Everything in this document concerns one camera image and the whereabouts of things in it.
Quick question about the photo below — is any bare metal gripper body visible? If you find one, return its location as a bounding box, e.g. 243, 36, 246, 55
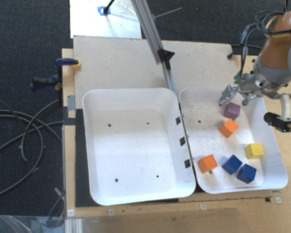
237, 72, 281, 97

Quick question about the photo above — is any purple cube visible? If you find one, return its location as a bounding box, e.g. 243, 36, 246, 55
224, 102, 241, 121

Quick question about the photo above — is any orange cube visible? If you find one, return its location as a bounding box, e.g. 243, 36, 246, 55
218, 118, 240, 139
197, 154, 219, 174

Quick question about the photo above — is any white plastic tray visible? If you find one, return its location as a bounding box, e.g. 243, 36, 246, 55
178, 86, 289, 195
82, 87, 197, 207

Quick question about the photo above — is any yellow cube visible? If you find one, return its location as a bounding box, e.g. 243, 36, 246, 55
244, 143, 265, 160

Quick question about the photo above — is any thin black rod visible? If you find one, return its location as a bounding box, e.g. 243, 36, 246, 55
178, 101, 197, 187

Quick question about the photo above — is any blue cube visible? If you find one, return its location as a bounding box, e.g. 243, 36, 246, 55
236, 163, 258, 184
221, 154, 243, 176

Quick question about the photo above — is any pale wood board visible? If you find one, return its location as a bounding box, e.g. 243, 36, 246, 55
72, 34, 236, 111

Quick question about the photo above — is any black cylinder on white bracket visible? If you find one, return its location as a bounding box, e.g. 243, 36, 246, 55
263, 93, 291, 133

